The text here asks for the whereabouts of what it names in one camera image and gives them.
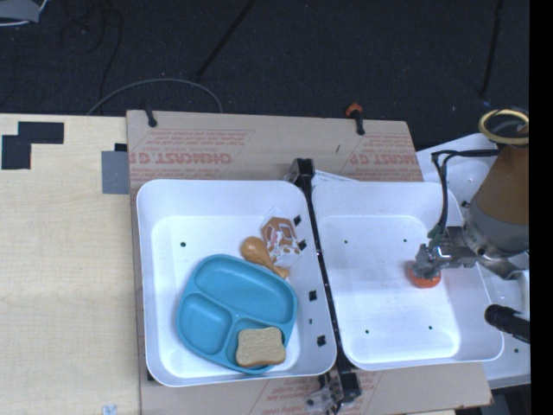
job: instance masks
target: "blue divided plate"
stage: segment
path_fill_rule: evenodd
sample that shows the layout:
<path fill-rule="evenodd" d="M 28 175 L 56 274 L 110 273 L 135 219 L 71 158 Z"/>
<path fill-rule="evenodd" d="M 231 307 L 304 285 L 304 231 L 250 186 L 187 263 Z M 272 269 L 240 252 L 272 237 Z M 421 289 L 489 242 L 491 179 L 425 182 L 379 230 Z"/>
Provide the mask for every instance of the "blue divided plate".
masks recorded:
<path fill-rule="evenodd" d="M 176 328 L 196 354 L 240 372 L 260 374 L 274 366 L 239 366 L 238 332 L 277 327 L 286 347 L 296 312 L 296 294 L 285 280 L 260 265 L 218 254 L 203 259 L 188 280 Z"/>

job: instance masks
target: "black clamp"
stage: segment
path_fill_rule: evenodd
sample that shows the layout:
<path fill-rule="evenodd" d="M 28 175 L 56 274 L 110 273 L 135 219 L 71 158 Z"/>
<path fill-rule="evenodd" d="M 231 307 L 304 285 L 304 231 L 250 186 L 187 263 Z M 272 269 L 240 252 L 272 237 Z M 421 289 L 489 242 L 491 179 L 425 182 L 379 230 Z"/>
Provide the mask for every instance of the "black clamp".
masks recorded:
<path fill-rule="evenodd" d="M 357 133 L 359 135 L 365 135 L 365 129 L 363 129 L 363 117 L 361 113 L 363 108 L 357 103 L 352 103 L 346 108 L 346 117 L 355 120 L 357 125 Z"/>
<path fill-rule="evenodd" d="M 154 113 L 152 112 L 151 108 L 149 107 L 149 102 L 143 101 L 142 108 L 146 112 L 146 117 L 148 117 L 148 126 L 150 128 L 155 128 L 157 126 L 157 120 L 154 117 Z"/>

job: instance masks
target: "black tape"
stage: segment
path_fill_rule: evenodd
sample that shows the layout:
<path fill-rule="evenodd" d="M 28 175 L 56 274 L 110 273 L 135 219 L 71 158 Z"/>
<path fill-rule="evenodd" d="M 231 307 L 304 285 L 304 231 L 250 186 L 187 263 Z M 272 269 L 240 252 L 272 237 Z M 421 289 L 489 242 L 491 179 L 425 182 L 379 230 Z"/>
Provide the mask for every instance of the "black tape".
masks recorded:
<path fill-rule="evenodd" d="M 31 144 L 63 144 L 64 126 L 20 121 L 17 135 L 2 136 L 2 169 L 31 169 Z"/>

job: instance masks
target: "dark carpet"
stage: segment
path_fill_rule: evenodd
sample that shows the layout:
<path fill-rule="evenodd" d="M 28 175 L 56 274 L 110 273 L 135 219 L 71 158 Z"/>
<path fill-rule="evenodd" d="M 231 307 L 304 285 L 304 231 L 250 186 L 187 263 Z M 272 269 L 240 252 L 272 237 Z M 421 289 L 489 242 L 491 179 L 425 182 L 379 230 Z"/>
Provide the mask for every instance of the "dark carpet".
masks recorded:
<path fill-rule="evenodd" d="M 50 0 L 38 23 L 4 18 L 0 112 L 344 118 L 356 102 L 423 149 L 529 110 L 530 0 L 248 2 Z"/>

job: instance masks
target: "white tray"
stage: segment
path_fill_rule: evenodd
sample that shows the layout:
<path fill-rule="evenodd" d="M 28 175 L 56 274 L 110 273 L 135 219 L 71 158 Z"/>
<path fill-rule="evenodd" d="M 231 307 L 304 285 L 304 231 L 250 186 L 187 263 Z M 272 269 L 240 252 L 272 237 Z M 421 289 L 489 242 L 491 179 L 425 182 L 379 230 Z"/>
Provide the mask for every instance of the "white tray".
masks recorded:
<path fill-rule="evenodd" d="M 177 334 L 175 313 L 197 264 L 217 253 L 241 258 L 241 242 L 259 235 L 264 217 L 273 207 L 291 220 L 301 217 L 297 237 L 307 244 L 287 279 L 297 296 L 296 323 L 286 361 L 266 373 L 247 375 L 188 350 Z M 279 181 L 154 180 L 138 192 L 137 217 L 146 363 L 157 381 L 165 386 L 191 386 L 318 375 L 332 367 L 336 359 L 334 330 L 308 206 L 299 188 Z"/>
<path fill-rule="evenodd" d="M 484 319 L 491 303 L 480 268 L 442 270 L 419 289 L 406 275 L 442 211 L 429 182 L 324 182 L 315 217 L 344 353 L 365 370 L 463 361 L 501 354 L 503 336 Z M 449 193 L 448 225 L 461 224 Z"/>

